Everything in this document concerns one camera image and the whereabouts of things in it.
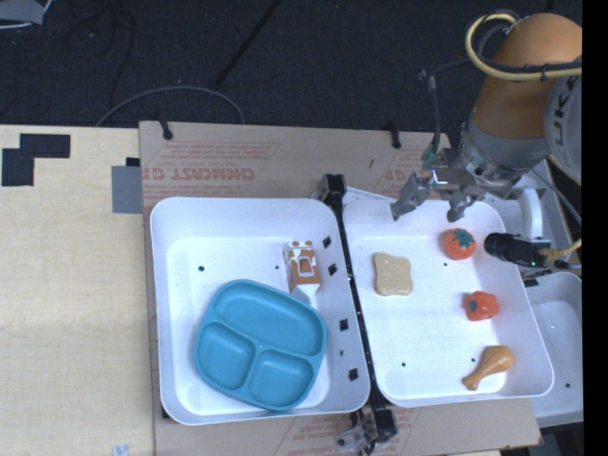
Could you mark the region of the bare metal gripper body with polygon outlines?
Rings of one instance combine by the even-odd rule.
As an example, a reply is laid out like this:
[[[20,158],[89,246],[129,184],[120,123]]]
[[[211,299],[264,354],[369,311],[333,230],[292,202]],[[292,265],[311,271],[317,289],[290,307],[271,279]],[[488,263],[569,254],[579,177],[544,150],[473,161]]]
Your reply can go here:
[[[442,200],[472,202],[487,195],[502,199],[520,181],[523,171],[498,164],[473,150],[441,149],[429,167],[432,189]]]

